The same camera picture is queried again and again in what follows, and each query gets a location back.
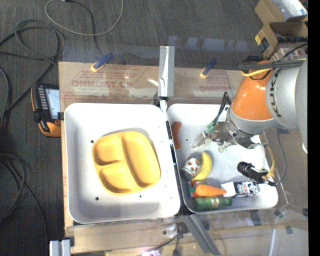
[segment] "device screen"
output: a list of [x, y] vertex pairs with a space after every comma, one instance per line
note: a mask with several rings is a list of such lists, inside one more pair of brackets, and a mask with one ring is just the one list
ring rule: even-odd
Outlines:
[[60, 92], [58, 89], [45, 89], [46, 98], [48, 99], [49, 109], [52, 119], [58, 119], [60, 112]]

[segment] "cardboard box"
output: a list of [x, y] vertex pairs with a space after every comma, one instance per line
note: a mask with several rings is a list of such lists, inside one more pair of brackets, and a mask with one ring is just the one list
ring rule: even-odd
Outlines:
[[264, 25], [301, 21], [308, 16], [308, 11], [299, 0], [260, 0], [254, 11]]
[[308, 42], [308, 27], [303, 21], [264, 24], [255, 41], [266, 59], [280, 48], [294, 49]]

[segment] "carrot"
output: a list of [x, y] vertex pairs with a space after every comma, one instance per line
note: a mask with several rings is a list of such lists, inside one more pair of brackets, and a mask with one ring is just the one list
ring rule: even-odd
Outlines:
[[180, 141], [179, 141], [179, 137], [178, 137], [180, 127], [181, 127], [181, 123], [180, 122], [175, 122], [172, 125], [173, 145], [174, 145], [176, 150], [180, 149], [180, 147], [181, 147], [181, 144], [180, 144]]
[[223, 195], [227, 193], [227, 191], [218, 187], [199, 184], [195, 187], [195, 193], [199, 197], [215, 197], [215, 196]]

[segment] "white cable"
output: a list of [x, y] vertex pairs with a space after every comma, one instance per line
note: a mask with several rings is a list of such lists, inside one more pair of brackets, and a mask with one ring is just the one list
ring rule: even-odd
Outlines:
[[67, 30], [67, 31], [69, 31], [69, 32], [71, 32], [71, 33], [78, 34], [78, 35], [81, 35], [81, 36], [101, 36], [101, 35], [104, 35], [104, 34], [109, 33], [109, 32], [110, 32], [111, 30], [113, 30], [114, 27], [117, 25], [118, 21], [120, 20], [120, 18], [121, 18], [121, 16], [122, 16], [123, 10], [124, 10], [124, 0], [121, 0], [121, 12], [120, 12], [120, 15], [119, 15], [118, 19], [116, 20], [116, 22], [113, 24], [113, 26], [112, 26], [111, 28], [109, 28], [107, 31], [101, 32], [101, 33], [85, 34], [85, 33], [80, 33], [80, 32], [76, 32], [76, 31], [73, 31], [73, 30], [71, 30], [71, 29], [68, 29], [67, 27], [64, 27], [64, 26], [60, 25], [59, 23], [57, 23], [56, 21], [54, 21], [54, 20], [50, 17], [50, 15], [48, 14], [48, 11], [47, 11], [47, 7], [48, 7], [48, 5], [49, 5], [50, 3], [52, 3], [53, 1], [55, 1], [55, 0], [50, 0], [49, 2], [47, 2], [46, 5], [45, 5], [45, 8], [44, 8], [45, 14], [46, 14], [46, 16], [49, 18], [49, 20], [52, 21], [52, 22], [53, 22], [54, 24], [56, 24], [57, 26], [63, 28], [64, 30]]

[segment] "banana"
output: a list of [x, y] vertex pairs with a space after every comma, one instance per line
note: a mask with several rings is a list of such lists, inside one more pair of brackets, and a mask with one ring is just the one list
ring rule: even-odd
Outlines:
[[201, 163], [201, 169], [198, 174], [192, 178], [192, 181], [203, 181], [211, 172], [212, 159], [208, 153], [202, 152]]

